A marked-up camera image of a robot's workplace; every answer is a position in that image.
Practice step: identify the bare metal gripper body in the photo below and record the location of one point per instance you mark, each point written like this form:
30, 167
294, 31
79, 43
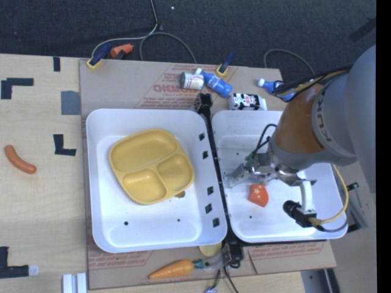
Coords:
262, 165

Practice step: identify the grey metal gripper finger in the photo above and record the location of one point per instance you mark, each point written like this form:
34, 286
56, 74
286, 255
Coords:
236, 177
263, 180

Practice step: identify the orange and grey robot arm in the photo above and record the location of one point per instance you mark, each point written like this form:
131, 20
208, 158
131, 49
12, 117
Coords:
301, 124

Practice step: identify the thin black rod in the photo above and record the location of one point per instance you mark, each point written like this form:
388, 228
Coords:
217, 163

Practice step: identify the white plastic tray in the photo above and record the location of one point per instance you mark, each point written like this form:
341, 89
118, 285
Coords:
268, 224
146, 224

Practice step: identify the brown biscuit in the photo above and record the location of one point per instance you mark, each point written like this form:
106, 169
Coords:
180, 194

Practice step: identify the cow print carton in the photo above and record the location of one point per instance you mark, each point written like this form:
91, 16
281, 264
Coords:
246, 101

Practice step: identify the yellow round toy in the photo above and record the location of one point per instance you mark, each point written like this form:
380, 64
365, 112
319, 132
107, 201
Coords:
210, 249

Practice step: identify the blue bottle with white cap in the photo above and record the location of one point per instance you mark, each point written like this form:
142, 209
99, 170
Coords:
217, 84
268, 85

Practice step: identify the clear plastic bottle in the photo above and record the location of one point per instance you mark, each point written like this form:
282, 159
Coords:
215, 262

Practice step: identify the yellow divided plate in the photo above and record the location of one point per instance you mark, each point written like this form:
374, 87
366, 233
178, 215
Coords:
146, 157

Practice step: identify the white can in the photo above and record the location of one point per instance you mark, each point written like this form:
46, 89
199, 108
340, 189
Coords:
192, 81

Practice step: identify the orange carrot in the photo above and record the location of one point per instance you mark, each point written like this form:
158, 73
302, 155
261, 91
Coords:
174, 269

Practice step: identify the brown cardboard board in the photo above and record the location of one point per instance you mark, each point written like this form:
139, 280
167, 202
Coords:
122, 84

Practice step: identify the orange sausage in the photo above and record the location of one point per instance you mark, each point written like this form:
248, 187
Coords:
18, 161

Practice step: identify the black cylinder on white bracket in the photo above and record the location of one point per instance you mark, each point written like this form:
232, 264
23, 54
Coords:
306, 194

